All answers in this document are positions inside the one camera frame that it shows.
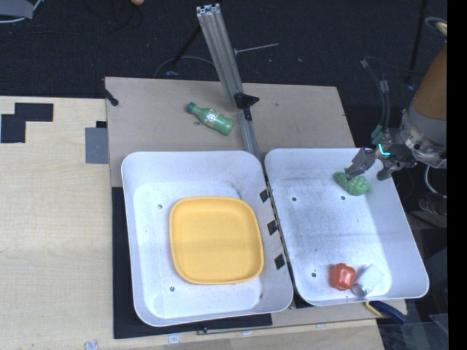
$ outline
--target yellow plate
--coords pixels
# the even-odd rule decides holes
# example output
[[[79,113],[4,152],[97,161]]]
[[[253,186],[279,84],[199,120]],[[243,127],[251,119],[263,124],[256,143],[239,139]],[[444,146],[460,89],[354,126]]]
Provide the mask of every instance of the yellow plate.
[[[175,269],[193,284],[234,284],[263,270],[263,243],[253,209],[230,197],[192,197],[170,211]]]

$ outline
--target green light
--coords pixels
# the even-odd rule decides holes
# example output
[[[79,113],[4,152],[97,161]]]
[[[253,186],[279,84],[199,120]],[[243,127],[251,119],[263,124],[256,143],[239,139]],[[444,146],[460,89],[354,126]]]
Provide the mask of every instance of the green light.
[[[382,145],[381,145],[381,144],[378,144],[378,147],[379,147],[379,151],[381,152],[382,155],[391,155],[389,152],[385,152],[385,151],[382,149]]]

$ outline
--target white object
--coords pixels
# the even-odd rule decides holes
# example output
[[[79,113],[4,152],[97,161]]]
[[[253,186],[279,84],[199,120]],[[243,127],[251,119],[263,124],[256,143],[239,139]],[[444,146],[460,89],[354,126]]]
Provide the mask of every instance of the white object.
[[[121,166],[126,204],[134,307],[152,326],[266,314],[287,308],[293,285],[271,200],[258,159],[244,151],[135,152]],[[238,284],[198,285],[184,281],[171,257],[169,214],[179,200],[226,196],[247,202],[255,211],[263,241],[264,267],[253,280]]]
[[[273,149],[266,173],[299,295],[314,306],[420,298],[428,275],[391,178],[377,180],[380,161],[364,174],[371,192],[350,195],[333,179],[358,148]],[[383,280],[366,297],[330,286],[329,271],[357,272],[374,263]]]
[[[374,264],[370,264],[361,275],[357,276],[352,285],[352,293],[357,297],[365,297],[381,282],[385,277],[383,272]]]

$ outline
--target wooden table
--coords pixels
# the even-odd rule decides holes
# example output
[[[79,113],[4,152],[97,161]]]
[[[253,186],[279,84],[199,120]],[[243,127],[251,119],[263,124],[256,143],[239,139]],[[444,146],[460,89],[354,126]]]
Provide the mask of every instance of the wooden table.
[[[106,78],[106,88],[118,106],[0,97],[0,114],[13,114],[15,103],[54,105],[52,122],[26,123],[25,143],[0,144],[0,348],[85,349],[95,340],[99,349],[384,349],[362,304],[292,305],[272,314],[271,327],[183,332],[178,345],[169,335],[114,339],[111,188],[121,186],[121,160],[137,150],[243,149],[243,141],[184,112],[193,101],[234,116],[219,82]],[[262,156],[274,147],[354,146],[336,88],[244,89],[260,98],[252,114]],[[85,129],[96,121],[107,121],[109,164],[86,163]],[[404,300],[389,303],[406,312]]]

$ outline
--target green bottle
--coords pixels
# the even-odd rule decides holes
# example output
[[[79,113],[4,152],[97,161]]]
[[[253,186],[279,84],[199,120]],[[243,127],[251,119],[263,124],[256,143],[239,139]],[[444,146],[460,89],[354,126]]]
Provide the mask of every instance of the green bottle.
[[[223,135],[228,135],[234,126],[234,121],[223,116],[210,108],[200,108],[194,102],[190,102],[187,106],[187,112],[194,114],[206,126],[218,130]]]

